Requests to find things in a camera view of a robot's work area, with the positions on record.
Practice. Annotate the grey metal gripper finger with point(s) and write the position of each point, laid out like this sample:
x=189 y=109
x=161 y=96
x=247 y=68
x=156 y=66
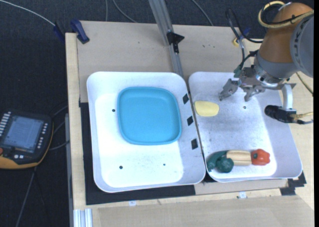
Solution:
x=251 y=91
x=228 y=88

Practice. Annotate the black cylinder on white bracket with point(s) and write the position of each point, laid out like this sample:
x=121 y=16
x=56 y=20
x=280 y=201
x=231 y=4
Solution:
x=277 y=113

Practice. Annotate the blue plate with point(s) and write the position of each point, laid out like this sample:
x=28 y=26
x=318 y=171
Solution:
x=149 y=115

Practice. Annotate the yellow oval toy food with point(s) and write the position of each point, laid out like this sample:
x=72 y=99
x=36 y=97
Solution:
x=206 y=108

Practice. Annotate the dark green curved toy vegetable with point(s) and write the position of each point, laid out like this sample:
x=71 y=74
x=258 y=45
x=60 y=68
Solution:
x=211 y=161

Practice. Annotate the brown flat board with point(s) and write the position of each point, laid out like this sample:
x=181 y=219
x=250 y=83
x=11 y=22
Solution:
x=129 y=51

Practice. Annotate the beige striped toy bread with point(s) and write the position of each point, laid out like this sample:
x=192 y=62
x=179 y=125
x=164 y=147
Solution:
x=239 y=158

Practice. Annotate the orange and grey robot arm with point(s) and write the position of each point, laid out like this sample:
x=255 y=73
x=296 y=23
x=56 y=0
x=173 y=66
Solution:
x=279 y=44

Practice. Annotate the green toy broccoli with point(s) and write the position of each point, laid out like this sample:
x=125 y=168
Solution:
x=225 y=165

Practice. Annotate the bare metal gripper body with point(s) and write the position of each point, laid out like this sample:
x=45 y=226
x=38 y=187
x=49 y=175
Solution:
x=249 y=77

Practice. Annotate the white plastic tray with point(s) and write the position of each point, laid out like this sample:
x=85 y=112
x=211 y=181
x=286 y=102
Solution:
x=236 y=131
x=139 y=166

